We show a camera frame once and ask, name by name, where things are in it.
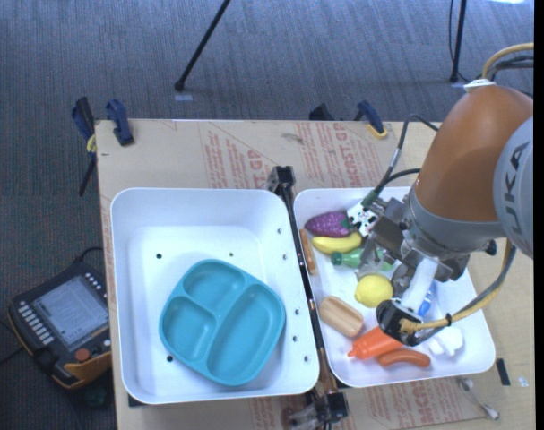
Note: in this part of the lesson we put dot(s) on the white printed carton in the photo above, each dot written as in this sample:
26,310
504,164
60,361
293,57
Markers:
361,217

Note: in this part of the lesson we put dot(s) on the orange sausage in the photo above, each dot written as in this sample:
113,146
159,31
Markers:
405,358

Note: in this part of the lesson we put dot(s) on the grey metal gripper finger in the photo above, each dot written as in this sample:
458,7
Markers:
368,252
400,280

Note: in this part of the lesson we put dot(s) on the tan and orange stick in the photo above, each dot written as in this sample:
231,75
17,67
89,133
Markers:
308,251

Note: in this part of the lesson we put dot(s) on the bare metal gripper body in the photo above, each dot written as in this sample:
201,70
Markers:
390,226

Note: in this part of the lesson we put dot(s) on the white plastic tray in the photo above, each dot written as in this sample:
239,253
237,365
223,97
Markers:
339,285
195,222

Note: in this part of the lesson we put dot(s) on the blue divided plate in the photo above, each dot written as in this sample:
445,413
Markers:
222,320

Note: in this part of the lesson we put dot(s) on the blue and white packet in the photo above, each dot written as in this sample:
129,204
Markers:
428,303

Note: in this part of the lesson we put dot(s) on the green bottle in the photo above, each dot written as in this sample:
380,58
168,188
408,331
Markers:
348,258

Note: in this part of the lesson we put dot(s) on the white lumpy toy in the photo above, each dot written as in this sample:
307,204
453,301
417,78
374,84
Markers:
448,341

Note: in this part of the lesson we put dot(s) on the yellow lemon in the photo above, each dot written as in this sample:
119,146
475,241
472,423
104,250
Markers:
373,290

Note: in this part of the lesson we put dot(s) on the brown cardboard board red print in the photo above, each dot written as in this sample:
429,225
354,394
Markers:
235,155

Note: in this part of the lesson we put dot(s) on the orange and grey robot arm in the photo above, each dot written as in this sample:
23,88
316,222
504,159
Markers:
464,159

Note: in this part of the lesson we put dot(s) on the orange squeeze bottle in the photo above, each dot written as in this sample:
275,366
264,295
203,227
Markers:
373,344

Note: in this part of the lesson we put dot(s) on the tan hot dog bun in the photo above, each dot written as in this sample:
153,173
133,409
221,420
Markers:
341,316

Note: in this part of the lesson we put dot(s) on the yellow banana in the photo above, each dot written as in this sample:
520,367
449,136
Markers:
336,243

